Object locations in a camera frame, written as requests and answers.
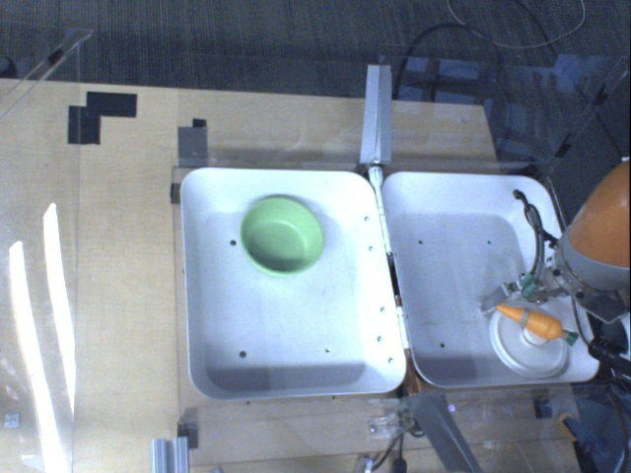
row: black cable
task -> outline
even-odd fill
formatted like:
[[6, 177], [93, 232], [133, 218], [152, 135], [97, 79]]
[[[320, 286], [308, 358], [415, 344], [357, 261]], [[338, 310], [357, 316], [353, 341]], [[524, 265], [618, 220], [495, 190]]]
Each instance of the black cable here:
[[[534, 24], [536, 25], [536, 27], [539, 29], [539, 31], [541, 32], [541, 35], [543, 36], [543, 39], [548, 42], [550, 41], [550, 37], [548, 36], [548, 34], [545, 32], [545, 28], [543, 27], [543, 25], [541, 24], [541, 21], [537, 18], [537, 16], [534, 14], [534, 12], [528, 8], [528, 6], [522, 2], [521, 0], [513, 0], [519, 7], [521, 7], [524, 11], [526, 11], [526, 13], [530, 16], [530, 18], [532, 19], [532, 21], [534, 22]], [[484, 36], [485, 38], [487, 38], [488, 40], [492, 40], [492, 38], [489, 36], [487, 37], [486, 35]], [[550, 49], [550, 52], [553, 54], [554, 57], [556, 57], [556, 51], [554, 50], [554, 44], [553, 43], [547, 43], [546, 44], [547, 47]]]
[[572, 297], [572, 311], [574, 312], [574, 321], [576, 322], [576, 328], [579, 331], [579, 336], [581, 337], [581, 340], [583, 340], [585, 345], [589, 346], [590, 342], [583, 332], [583, 326], [581, 325], [581, 321], [579, 320], [579, 311], [577, 310], [576, 300], [574, 299], [574, 297]]
[[[410, 56], [412, 56], [412, 53], [414, 52], [414, 49], [416, 49], [416, 47], [418, 47], [419, 43], [421, 43], [421, 41], [427, 35], [432, 34], [433, 32], [436, 32], [438, 30], [442, 30], [442, 29], [465, 30], [468, 33], [472, 34], [473, 36], [475, 36], [477, 38], [481, 38], [479, 36], [479, 33], [475, 33], [474, 29], [471, 26], [469, 26], [469, 25], [461, 25], [460, 23], [438, 23], [437, 25], [434, 25], [433, 27], [425, 29], [423, 32], [421, 32], [416, 37], [414, 37], [414, 39], [411, 41], [410, 45], [407, 47], [407, 50], [405, 51], [405, 54], [401, 58], [401, 63], [399, 64], [398, 69], [396, 71], [396, 77], [394, 78], [394, 84], [392, 86], [392, 99], [393, 100], [398, 100], [399, 91], [401, 89], [401, 81], [403, 79], [403, 72], [405, 72], [405, 69], [407, 67], [407, 62], [408, 62]], [[500, 65], [502, 63], [502, 56], [500, 54], [500, 51], [494, 44], [491, 44], [491, 45], [493, 46], [493, 49], [495, 50], [497, 63], [498, 63], [498, 65]]]
[[[447, 0], [447, 7], [448, 7], [448, 9], [449, 9], [450, 14], [452, 15], [452, 17], [453, 17], [453, 18], [454, 18], [454, 19], [455, 19], [458, 23], [460, 23], [461, 25], [466, 25], [466, 22], [465, 22], [462, 18], [460, 18], [460, 17], [457, 15], [456, 11], [455, 11], [455, 10], [454, 10], [454, 8], [452, 7], [452, 2], [451, 2], [451, 0]], [[579, 30], [579, 29], [583, 26], [583, 24], [585, 23], [586, 14], [587, 14], [587, 11], [586, 11], [586, 8], [585, 8], [585, 0], [581, 0], [581, 9], [582, 9], [582, 11], [583, 11], [583, 13], [582, 13], [582, 17], [581, 17], [581, 20], [579, 21], [579, 23], [578, 23], [575, 27], [573, 27], [573, 28], [572, 28], [571, 30], [569, 30], [568, 32], [565, 32], [564, 34], [560, 34], [560, 35], [559, 35], [559, 36], [557, 36], [556, 38], [553, 38], [553, 39], [551, 39], [551, 40], [547, 40], [547, 41], [545, 41], [545, 42], [540, 42], [540, 43], [535, 43], [535, 44], [529, 44], [529, 45], [511, 45], [511, 44], [507, 44], [507, 43], [502, 43], [502, 42], [499, 42], [499, 41], [497, 41], [497, 40], [495, 40], [495, 39], [493, 39], [493, 38], [490, 38], [490, 37], [488, 37], [488, 38], [489, 38], [489, 40], [491, 40], [494, 44], [498, 45], [499, 47], [506, 48], [506, 49], [513, 49], [513, 50], [525, 50], [525, 49], [536, 49], [536, 48], [539, 48], [539, 47], [543, 47], [543, 46], [545, 46], [545, 45], [549, 45], [549, 44], [552, 44], [552, 43], [558, 42], [559, 40], [561, 40], [561, 39], [563, 39], [563, 38], [565, 38], [565, 37], [567, 37], [567, 36], [570, 36], [571, 34], [574, 34], [575, 32], [577, 32], [577, 31], [578, 31], [578, 30]]]
[[398, 444], [398, 458], [392, 462], [392, 473], [406, 473], [407, 462], [403, 459], [403, 438], [405, 434], [401, 435], [401, 440]]
[[539, 273], [543, 269], [544, 258], [545, 258], [545, 254], [544, 254], [545, 239], [544, 239], [544, 234], [543, 234], [544, 233], [543, 225], [541, 223], [541, 216], [539, 215], [539, 211], [536, 209], [536, 207], [528, 202], [526, 195], [523, 194], [521, 191], [519, 191], [518, 189], [515, 189], [513, 191], [513, 196], [515, 196], [516, 199], [524, 203], [524, 215], [526, 216], [526, 220], [528, 224], [534, 230], [534, 238], [535, 238], [534, 261], [532, 262], [532, 267], [530, 268], [529, 274], [532, 275], [532, 277], [534, 277], [535, 282], [538, 282], [540, 278]]
[[384, 455], [373, 464], [373, 471], [377, 471], [379, 468], [381, 468], [384, 463], [386, 462], [386, 459], [390, 456], [390, 454], [392, 453], [392, 450], [394, 449], [394, 446], [396, 445], [396, 443], [400, 440], [400, 437], [402, 437], [405, 434], [405, 432], [401, 432], [399, 435], [396, 435], [389, 443], [389, 445], [387, 446], [386, 451], [384, 452]]

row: green bowl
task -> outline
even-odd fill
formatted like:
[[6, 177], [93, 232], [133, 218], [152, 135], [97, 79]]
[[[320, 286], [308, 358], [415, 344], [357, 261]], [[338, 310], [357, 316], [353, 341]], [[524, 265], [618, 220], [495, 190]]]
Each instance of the green bowl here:
[[254, 203], [241, 221], [240, 237], [252, 264], [269, 275], [306, 270], [324, 247], [322, 228], [312, 211], [281, 196]]

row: white sink basin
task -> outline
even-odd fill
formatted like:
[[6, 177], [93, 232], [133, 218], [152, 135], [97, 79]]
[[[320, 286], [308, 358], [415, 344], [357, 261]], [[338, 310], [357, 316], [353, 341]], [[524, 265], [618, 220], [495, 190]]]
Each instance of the white sink basin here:
[[[560, 236], [549, 194], [527, 177], [400, 172], [384, 184], [414, 362], [435, 385], [576, 382], [596, 375], [598, 362], [580, 341], [569, 349], [565, 370], [545, 379], [516, 374], [493, 349], [480, 303], [502, 283], [515, 281], [534, 259], [534, 234], [514, 189], [536, 206], [544, 227]], [[546, 257], [551, 255], [546, 246]], [[544, 304], [540, 311], [576, 331], [569, 298]]]
[[[582, 342], [569, 349], [566, 366], [545, 379], [517, 374], [493, 349], [480, 303], [534, 258], [534, 235], [515, 189], [559, 236], [550, 196], [526, 177], [400, 172], [384, 184], [414, 363], [435, 385], [549, 384], [596, 374], [598, 362]], [[323, 231], [321, 256], [295, 275], [261, 271], [241, 247], [245, 212], [278, 195], [307, 206]], [[337, 171], [199, 169], [182, 183], [181, 214], [189, 371], [202, 394], [367, 394], [401, 383], [405, 357], [384, 235], [364, 178]], [[576, 330], [569, 299], [541, 311]]]
[[[306, 205], [319, 260], [273, 276], [240, 244], [257, 200]], [[219, 399], [382, 393], [405, 373], [375, 195], [333, 171], [199, 169], [181, 187], [190, 376]]]

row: wire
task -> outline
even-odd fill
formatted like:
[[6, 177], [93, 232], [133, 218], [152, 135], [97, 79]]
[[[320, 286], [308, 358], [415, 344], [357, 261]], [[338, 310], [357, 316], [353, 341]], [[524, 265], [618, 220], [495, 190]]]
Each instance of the wire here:
[[386, 462], [386, 459], [389, 457], [390, 453], [392, 452], [392, 450], [394, 449], [394, 446], [396, 445], [396, 443], [398, 441], [401, 440], [401, 438], [403, 437], [403, 435], [405, 434], [405, 431], [399, 433], [398, 435], [396, 435], [392, 441], [390, 442], [390, 444], [387, 446], [386, 451], [384, 452], [384, 455], [382, 456], [381, 459], [379, 459], [374, 465], [373, 465], [373, 471], [377, 471], [379, 468], [381, 468], [384, 463]]
[[425, 436], [425, 432], [423, 432], [423, 430], [419, 428], [419, 426], [416, 424], [416, 421], [412, 425], [405, 428], [404, 430], [399, 431], [396, 435], [394, 435], [394, 438], [392, 438], [392, 440], [390, 441], [389, 445], [387, 446], [386, 451], [384, 452], [384, 455], [382, 455], [382, 457], [380, 457], [379, 459], [375, 458], [376, 462], [373, 465], [372, 471], [377, 471], [379, 468], [381, 468], [384, 465], [384, 463], [386, 462], [386, 459], [390, 456], [390, 454], [394, 450], [394, 447], [396, 446], [397, 442], [399, 442], [399, 458], [403, 457], [403, 437], [405, 436], [406, 433], [410, 433], [415, 438], [422, 438]]
[[538, 283], [541, 280], [541, 275], [545, 268], [546, 231], [543, 229], [543, 224], [541, 222], [539, 211], [534, 205], [528, 202], [526, 196], [518, 189], [515, 189], [513, 191], [513, 196], [524, 203], [524, 216], [534, 230], [534, 261], [532, 263], [532, 267], [530, 268], [529, 274], [532, 275], [532, 277], [534, 278], [534, 282]]
[[587, 336], [585, 336], [585, 333], [583, 332], [583, 326], [581, 325], [581, 320], [579, 319], [579, 311], [577, 310], [576, 300], [574, 299], [574, 297], [572, 297], [572, 311], [574, 312], [574, 321], [576, 322], [576, 328], [579, 331], [579, 336], [581, 337], [581, 340], [585, 342], [585, 345], [590, 345]]
[[[437, 25], [434, 25], [433, 27], [430, 27], [424, 30], [423, 32], [418, 34], [416, 37], [414, 37], [414, 39], [410, 42], [410, 45], [407, 47], [405, 54], [401, 58], [401, 63], [399, 64], [398, 70], [396, 71], [396, 77], [394, 78], [394, 84], [392, 86], [392, 99], [393, 100], [398, 100], [398, 93], [401, 89], [401, 81], [403, 79], [403, 73], [405, 72], [405, 69], [407, 67], [407, 62], [410, 56], [412, 55], [412, 53], [414, 52], [414, 49], [427, 35], [432, 34], [433, 32], [436, 32], [441, 29], [465, 30], [478, 38], [482, 38], [485, 41], [489, 41], [488, 37], [476, 31], [470, 25], [462, 24], [462, 23], [438, 23]], [[502, 63], [502, 57], [500, 55], [500, 51], [497, 49], [495, 45], [493, 45], [493, 48], [495, 49], [497, 64], [500, 65]]]
[[[454, 10], [454, 7], [452, 6], [452, 0], [446, 0], [446, 1], [447, 1], [447, 7], [448, 7], [452, 17], [459, 24], [461, 24], [461, 25], [463, 25], [465, 27], [469, 27], [467, 22], [464, 19], [462, 19], [457, 14], [457, 12]], [[520, 7], [527, 9], [527, 7], [525, 5], [523, 5], [519, 0], [514, 0], [514, 1], [518, 2]], [[550, 45], [550, 44], [556, 43], [559, 40], [561, 40], [563, 38], [566, 38], [566, 37], [570, 36], [571, 34], [574, 34], [575, 32], [577, 32], [583, 26], [583, 24], [585, 23], [585, 19], [586, 19], [586, 16], [587, 16], [587, 9], [585, 7], [585, 0], [581, 0], [581, 9], [582, 9], [581, 20], [579, 21], [579, 23], [575, 27], [573, 27], [568, 32], [565, 32], [564, 34], [560, 34], [556, 38], [553, 38], [553, 39], [550, 39], [550, 40], [546, 40], [544, 42], [538, 42], [538, 43], [528, 44], [528, 45], [512, 45], [512, 44], [507, 44], [505, 42], [500, 42], [500, 41], [495, 40], [495, 39], [493, 39], [491, 37], [488, 37], [488, 36], [486, 36], [484, 34], [481, 34], [480, 32], [476, 31], [475, 29], [471, 29], [471, 32], [473, 34], [476, 34], [480, 38], [484, 38], [486, 40], [489, 40], [493, 45], [496, 45], [497, 47], [503, 47], [505, 49], [515, 49], [515, 50], [536, 49], [538, 47], [545, 47], [546, 45]]]

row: gray carpet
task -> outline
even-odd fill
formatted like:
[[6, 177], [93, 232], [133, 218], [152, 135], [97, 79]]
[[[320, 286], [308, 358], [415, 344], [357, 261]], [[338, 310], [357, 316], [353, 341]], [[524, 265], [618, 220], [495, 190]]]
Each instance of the gray carpet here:
[[[557, 36], [581, 17], [579, 0], [521, 1], [540, 28], [510, 0], [454, 5], [472, 26], [510, 43], [540, 41], [541, 29]], [[503, 50], [503, 61], [628, 56], [631, 0], [585, 1], [587, 20], [577, 33], [553, 47]], [[81, 51], [84, 81], [342, 97], [363, 96], [367, 63], [451, 21], [445, 0], [0, 0], [0, 12], [0, 54], [15, 58], [20, 74], [50, 52], [59, 31], [83, 28], [95, 31]], [[489, 57], [488, 44], [455, 30], [428, 36], [418, 54], [425, 51]], [[627, 77], [590, 126], [596, 136], [581, 140], [557, 171], [570, 217], [618, 150], [628, 155], [628, 106]], [[584, 163], [590, 166], [578, 176], [575, 164]]]

